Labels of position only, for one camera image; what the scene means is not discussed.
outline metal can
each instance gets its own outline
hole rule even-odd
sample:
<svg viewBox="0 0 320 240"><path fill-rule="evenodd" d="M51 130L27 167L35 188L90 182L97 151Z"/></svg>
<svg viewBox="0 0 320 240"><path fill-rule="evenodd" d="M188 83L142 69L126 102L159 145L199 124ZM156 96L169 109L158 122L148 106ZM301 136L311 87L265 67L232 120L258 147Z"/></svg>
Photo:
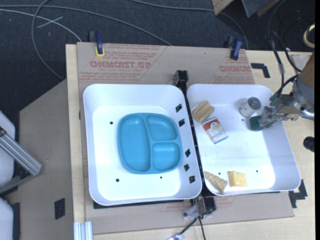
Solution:
<svg viewBox="0 0 320 240"><path fill-rule="evenodd" d="M247 101L240 107L240 113L244 117L250 117L255 111L261 108L261 102L256 97L250 97Z"/></svg>

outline white tray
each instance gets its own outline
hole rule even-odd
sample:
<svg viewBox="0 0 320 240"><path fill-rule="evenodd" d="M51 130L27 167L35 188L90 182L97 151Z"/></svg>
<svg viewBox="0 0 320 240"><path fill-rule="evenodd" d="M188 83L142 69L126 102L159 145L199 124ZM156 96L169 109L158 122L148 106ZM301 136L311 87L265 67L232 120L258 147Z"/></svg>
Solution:
<svg viewBox="0 0 320 240"><path fill-rule="evenodd" d="M282 122L261 131L248 127L248 118L239 108L250 97L261 101L260 115L269 106L273 93L262 85L194 84L187 90L191 111L201 102L214 107L208 117L217 117L228 138L213 144L202 124L193 120L204 171L228 181L220 193L207 179L207 188L215 195L228 196L249 193L294 190L301 178ZM229 184L229 171L244 173L248 186Z"/></svg>
<svg viewBox="0 0 320 240"><path fill-rule="evenodd" d="M199 164L180 89L172 85L93 84L85 89L83 103L89 191L98 204L183 200L200 194ZM137 174L123 166L117 128L122 117L133 113L162 114L176 123L182 144L182 162L178 168L166 173Z"/></svg>

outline yellow sponge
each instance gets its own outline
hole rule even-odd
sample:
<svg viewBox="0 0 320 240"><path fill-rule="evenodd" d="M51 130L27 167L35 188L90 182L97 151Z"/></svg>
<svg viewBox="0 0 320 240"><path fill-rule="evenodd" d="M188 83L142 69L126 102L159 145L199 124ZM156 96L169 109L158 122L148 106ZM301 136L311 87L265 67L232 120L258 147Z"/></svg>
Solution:
<svg viewBox="0 0 320 240"><path fill-rule="evenodd" d="M233 171L229 171L228 174L229 174L230 187L248 186L246 175L244 173L233 170Z"/></svg>

